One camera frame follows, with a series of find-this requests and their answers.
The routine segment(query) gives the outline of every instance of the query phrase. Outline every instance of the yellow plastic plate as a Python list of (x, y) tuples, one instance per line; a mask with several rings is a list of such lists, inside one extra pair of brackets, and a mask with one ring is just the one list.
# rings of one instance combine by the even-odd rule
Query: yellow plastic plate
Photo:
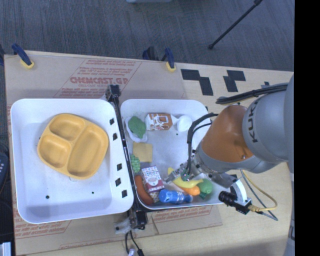
[(108, 134), (74, 114), (57, 114), (44, 129), (37, 153), (54, 170), (76, 179), (88, 179), (99, 169), (109, 147)]

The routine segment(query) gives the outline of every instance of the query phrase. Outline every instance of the black cable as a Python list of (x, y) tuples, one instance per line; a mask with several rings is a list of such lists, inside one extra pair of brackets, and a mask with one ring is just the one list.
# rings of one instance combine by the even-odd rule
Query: black cable
[(140, 250), (139, 246), (137, 245), (136, 241), (134, 240), (134, 236), (132, 235), (132, 230), (130, 230), (130, 236), (131, 236), (131, 239), (132, 239), (133, 243), (135, 244), (136, 248), (138, 250)]
[(132, 230), (130, 230), (129, 232), (127, 232), (127, 233), (125, 234), (125, 250), (126, 250), (126, 253), (129, 254), (129, 252), (130, 252), (130, 250), (129, 250), (129, 248), (128, 248), (128, 235), (129, 235), (129, 233), (130, 233), (130, 236), (131, 236), (131, 239), (132, 239), (134, 245), (135, 245), (136, 248), (137, 248), (137, 253), (138, 253), (138, 255), (139, 255), (139, 256), (144, 256), (143, 251), (139, 248), (139, 246), (137, 245), (136, 241), (134, 240), (134, 236), (132, 235)]
[[(255, 198), (260, 202), (260, 204), (262, 204), (262, 206), (263, 206), (264, 208), (267, 208), (267, 207), (265, 206), (265, 204), (262, 202), (262, 200), (258, 197), (258, 195), (256, 194), (256, 192), (253, 190), (253, 188), (250, 186), (250, 184), (249, 184), (246, 176), (244, 175), (243, 171), (240, 170), (240, 172), (241, 172), (241, 174), (242, 174), (242, 177), (243, 177), (245, 183), (247, 184), (247, 186), (249, 187), (249, 189), (251, 190), (251, 192), (254, 194)], [(261, 214), (261, 215), (267, 216), (267, 217), (269, 217), (269, 218), (271, 218), (271, 219), (273, 219), (273, 220), (275, 220), (275, 221), (278, 221), (278, 218), (277, 218), (270, 210), (268, 210), (268, 212), (270, 213), (270, 215), (268, 215), (268, 214), (266, 214), (266, 213), (264, 213), (264, 212), (262, 212), (262, 211), (256, 211), (257, 214)]]
[(215, 113), (208, 113), (208, 114), (205, 114), (203, 115), (202, 117), (200, 117), (199, 119), (195, 120), (189, 130), (188, 130), (188, 134), (187, 134), (187, 141), (186, 143), (188, 144), (188, 161), (187, 161), (187, 164), (186, 164), (186, 169), (188, 170), (187, 171), (187, 175), (190, 175), (191, 173), (191, 153), (192, 153), (192, 138), (194, 136), (194, 133), (196, 132), (196, 130), (198, 130), (199, 128), (201, 127), (204, 127), (206, 125), (211, 125), (211, 123), (208, 123), (208, 124), (205, 124), (205, 125), (201, 125), (200, 127), (197, 127), (196, 126), (198, 124), (200, 124), (202, 121), (208, 119), (208, 118), (211, 118), (211, 117), (216, 117), (218, 114), (215, 114)]
[(126, 253), (129, 254), (129, 249), (128, 249), (128, 244), (127, 244), (127, 241), (128, 241), (128, 235), (129, 235), (129, 232), (125, 234), (124, 236), (124, 240), (125, 240), (125, 250), (126, 250)]
[(263, 94), (271, 94), (271, 93), (277, 93), (277, 92), (282, 92), (287, 89), (288, 84), (287, 83), (279, 83), (272, 85), (267, 88), (262, 88), (262, 89), (256, 89), (252, 91), (247, 91), (244, 93), (240, 93), (235, 96), (231, 97), (223, 97), (223, 98), (218, 98), (217, 101), (215, 102), (216, 104), (221, 104), (221, 105), (229, 105), (232, 103), (236, 102), (241, 102), (246, 99), (252, 98), (252, 97), (258, 97)]
[(195, 132), (197, 131), (197, 130), (199, 130), (200, 128), (202, 128), (202, 127), (205, 127), (205, 126), (210, 126), (212, 123), (211, 122), (209, 122), (209, 123), (206, 123), (206, 124), (203, 124), (203, 125), (200, 125), (199, 127), (197, 127), (196, 129), (194, 129), (194, 131), (193, 131), (193, 135), (195, 134)]

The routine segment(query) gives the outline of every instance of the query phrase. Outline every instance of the small box toy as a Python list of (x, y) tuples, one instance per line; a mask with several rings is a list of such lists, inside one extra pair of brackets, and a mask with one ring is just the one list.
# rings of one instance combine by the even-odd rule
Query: small box toy
[(165, 188), (156, 166), (141, 169), (141, 174), (145, 189), (149, 194)]

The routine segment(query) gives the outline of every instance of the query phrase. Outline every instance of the yellow banana toy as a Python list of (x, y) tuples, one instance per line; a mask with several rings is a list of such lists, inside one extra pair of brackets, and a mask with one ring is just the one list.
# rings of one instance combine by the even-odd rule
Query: yellow banana toy
[[(173, 168), (169, 167), (168, 168), (168, 175), (174, 171)], [(194, 186), (196, 186), (198, 183), (204, 182), (203, 179), (191, 179), (189, 181), (183, 181), (182, 178), (179, 176), (176, 178), (173, 183), (179, 186), (180, 188), (186, 188), (186, 189), (191, 189)]]

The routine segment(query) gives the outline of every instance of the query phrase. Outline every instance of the blue bottle toy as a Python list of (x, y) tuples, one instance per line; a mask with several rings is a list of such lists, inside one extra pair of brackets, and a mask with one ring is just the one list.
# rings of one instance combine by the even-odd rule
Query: blue bottle toy
[(192, 195), (185, 194), (181, 191), (162, 189), (159, 192), (159, 199), (162, 203), (182, 204), (191, 203), (194, 199)]

